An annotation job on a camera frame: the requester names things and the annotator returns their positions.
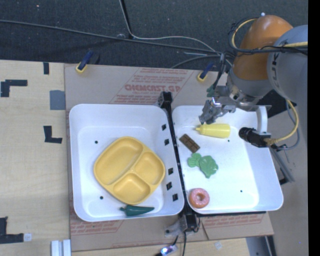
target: cable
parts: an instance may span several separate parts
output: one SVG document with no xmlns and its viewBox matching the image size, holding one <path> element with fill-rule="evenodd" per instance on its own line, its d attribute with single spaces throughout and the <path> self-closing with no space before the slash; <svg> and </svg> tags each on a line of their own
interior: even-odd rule
<svg viewBox="0 0 320 256">
<path fill-rule="evenodd" d="M 292 109 L 293 113 L 294 113 L 294 117 L 295 117 L 295 125 L 294 125 L 294 128 L 292 129 L 292 131 L 286 135 L 286 136 L 283 136 L 283 137 L 280 137 L 280 138 L 265 138 L 264 141 L 266 142 L 266 144 L 268 146 L 270 145 L 273 145 L 275 143 L 278 143 L 280 141 L 283 141 L 283 140 L 286 140 L 288 139 L 289 137 L 291 137 L 298 129 L 298 125 L 299 125 L 299 117 L 298 117 L 298 113 L 296 111 L 296 109 L 294 108 L 293 104 L 291 103 L 290 100 L 286 99 L 286 102 L 289 104 L 290 108 Z"/>
<path fill-rule="evenodd" d="M 186 244 L 187 244 L 187 233 L 186 233 L 186 231 L 184 231 L 183 233 L 184 233 L 184 242 L 183 242 L 182 256 L 184 256 L 184 255 L 185 255 L 185 251 L 186 251 Z"/>
<path fill-rule="evenodd" d="M 226 52 L 226 54 L 224 56 L 226 56 L 226 55 L 229 55 L 232 59 L 235 58 L 235 56 L 230 52 Z M 211 54 L 211 55 L 197 56 L 197 57 L 189 58 L 187 60 L 181 61 L 181 62 L 171 66 L 170 69 L 175 69 L 175 68 L 177 68 L 177 67 L 179 67 L 179 66 L 181 66 L 181 65 L 183 65 L 185 63 L 188 63 L 188 62 L 192 62 L 192 61 L 196 61 L 196 60 L 200 60 L 200 59 L 206 59 L 206 58 L 217 58 L 217 57 L 221 57 L 221 55 L 219 55 L 219 54 L 216 54 L 216 55 Z M 228 60 L 226 60 L 226 61 L 228 62 L 230 67 L 232 67 L 232 64 Z"/>
<path fill-rule="evenodd" d="M 293 123 L 295 123 L 295 120 L 294 120 L 294 117 L 292 116 L 292 114 L 290 113 L 290 109 L 289 109 L 289 104 L 288 102 L 286 101 L 285 102 L 285 106 L 286 106 L 286 110 L 289 114 L 289 117 L 290 119 L 292 120 Z M 299 128 L 296 129 L 296 136 L 297 136 L 297 139 L 296 139 L 296 142 L 294 145 L 290 146 L 290 147 L 287 147 L 286 145 L 282 145 L 282 146 L 276 146 L 275 144 L 272 145 L 271 147 L 278 150 L 278 151 L 282 151 L 282 150 L 292 150 L 294 149 L 300 142 L 300 132 L 299 132 Z"/>
<path fill-rule="evenodd" d="M 197 233 L 197 232 L 199 231 L 200 225 L 201 225 L 201 220 L 200 220 L 200 218 L 198 217 L 198 223 L 197 223 L 196 227 L 193 229 L 193 232 L 194 232 L 194 233 Z"/>
<path fill-rule="evenodd" d="M 206 44 L 205 42 L 203 42 L 203 41 L 201 41 L 199 39 L 193 38 L 193 37 L 182 36 L 182 35 L 170 35 L 170 36 L 153 37 L 153 38 L 149 38 L 148 37 L 148 38 L 146 38 L 146 37 L 138 37 L 138 36 L 134 35 L 132 33 L 131 29 L 130 29 L 130 26 L 129 26 L 129 23 L 128 23 L 128 20 L 127 20 L 127 17 L 126 17 L 125 9 L 124 9 L 124 6 L 123 6 L 121 0 L 119 0 L 119 3 L 120 3 L 120 6 L 121 6 L 121 10 L 122 10 L 122 14 L 123 14 L 123 17 L 124 17 L 124 21 L 125 21 L 127 30 L 128 30 L 129 34 L 133 38 L 139 39 L 139 40 L 161 40 L 161 39 L 172 39 L 172 38 L 189 39 L 189 40 L 193 40 L 193 41 L 199 42 L 199 43 L 203 44 L 204 46 L 206 46 L 208 49 L 210 49 L 212 52 L 217 53 L 217 51 L 215 49 L 213 49 L 212 47 L 210 47 L 208 44 Z"/>
<path fill-rule="evenodd" d="M 176 245 L 178 237 L 179 237 L 179 235 L 177 235 L 175 237 L 175 240 L 174 240 L 173 244 L 171 244 L 170 246 L 162 248 L 161 252 L 157 253 L 155 256 L 168 255 L 168 254 L 174 252 L 176 249 L 172 250 L 171 248 Z"/>
<path fill-rule="evenodd" d="M 274 52 L 300 52 L 302 54 L 308 55 L 305 49 L 308 49 L 308 42 L 297 42 L 297 43 L 288 43 L 284 45 L 267 45 L 262 48 L 255 48 L 255 49 L 241 49 L 236 46 L 235 37 L 238 30 L 243 27 L 245 24 L 257 20 L 258 17 L 253 18 L 245 18 L 237 23 L 233 24 L 231 30 L 229 32 L 228 42 L 231 48 L 236 50 L 240 53 L 247 53 L 247 54 L 257 54 L 257 53 L 274 53 Z"/>
<path fill-rule="evenodd" d="M 193 51 L 199 51 L 199 52 L 212 53 L 212 50 L 209 50 L 209 49 L 187 47 L 187 46 L 181 46 L 181 45 L 175 45 L 175 44 L 165 44 L 165 43 L 132 40 L 132 39 L 115 37 L 115 36 L 95 34 L 95 33 L 91 33 L 91 32 L 84 32 L 84 31 L 79 31 L 79 30 L 74 30 L 74 29 L 69 29 L 69 28 L 64 28 L 64 27 L 49 26 L 49 25 L 29 23 L 29 22 L 23 22 L 23 21 L 0 19 L 0 23 L 16 24 L 16 25 L 31 26 L 31 27 L 37 27 L 37 28 L 64 31 L 64 32 L 71 32 L 71 33 L 75 33 L 75 34 L 81 34 L 81 35 L 97 37 L 97 38 L 111 39 L 111 40 L 116 40 L 116 41 L 124 41 L 124 42 L 129 42 L 129 43 L 138 43 L 138 44 L 145 44 L 145 45 L 153 45 L 153 46 L 160 46 L 160 47 L 169 47 L 169 48 L 177 48 L 177 49 L 185 49 L 185 50 L 193 50 Z"/>
</svg>

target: yellow bottle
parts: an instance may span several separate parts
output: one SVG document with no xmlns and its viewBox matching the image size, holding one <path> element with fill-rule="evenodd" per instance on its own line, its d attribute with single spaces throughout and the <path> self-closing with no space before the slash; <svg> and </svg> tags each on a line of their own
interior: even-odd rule
<svg viewBox="0 0 320 256">
<path fill-rule="evenodd" d="M 230 136 L 230 125 L 227 123 L 212 123 L 202 124 L 200 127 L 195 128 L 202 135 L 217 137 L 217 138 L 228 138 Z"/>
</svg>

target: donut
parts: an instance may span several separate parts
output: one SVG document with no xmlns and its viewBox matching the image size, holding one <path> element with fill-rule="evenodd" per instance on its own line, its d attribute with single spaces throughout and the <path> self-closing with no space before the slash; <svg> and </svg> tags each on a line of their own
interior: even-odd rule
<svg viewBox="0 0 320 256">
<path fill-rule="evenodd" d="M 210 196 L 203 188 L 194 188 L 189 194 L 189 203 L 194 208 L 203 208 L 209 204 Z"/>
</svg>

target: green toy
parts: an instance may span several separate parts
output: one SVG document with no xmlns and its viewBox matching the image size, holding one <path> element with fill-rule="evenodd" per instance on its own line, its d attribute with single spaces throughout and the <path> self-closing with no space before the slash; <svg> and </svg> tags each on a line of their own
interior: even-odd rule
<svg viewBox="0 0 320 256">
<path fill-rule="evenodd" d="M 219 168 L 216 161 L 210 155 L 201 156 L 199 153 L 193 153 L 187 159 L 187 163 L 191 168 L 199 167 L 207 179 L 215 174 Z"/>
<path fill-rule="evenodd" d="M 144 206 L 135 206 L 127 205 L 125 208 L 121 207 L 120 210 L 125 213 L 127 216 L 135 216 L 140 214 L 145 214 L 154 210 L 154 207 L 144 207 Z"/>
</svg>

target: yellow divided plate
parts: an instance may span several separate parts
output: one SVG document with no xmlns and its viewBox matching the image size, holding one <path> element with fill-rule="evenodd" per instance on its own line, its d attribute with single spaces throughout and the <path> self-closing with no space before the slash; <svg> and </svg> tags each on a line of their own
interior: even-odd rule
<svg viewBox="0 0 320 256">
<path fill-rule="evenodd" d="M 162 160 L 134 137 L 121 137 L 94 163 L 96 180 L 115 198 L 128 205 L 146 200 L 165 177 Z"/>
</svg>

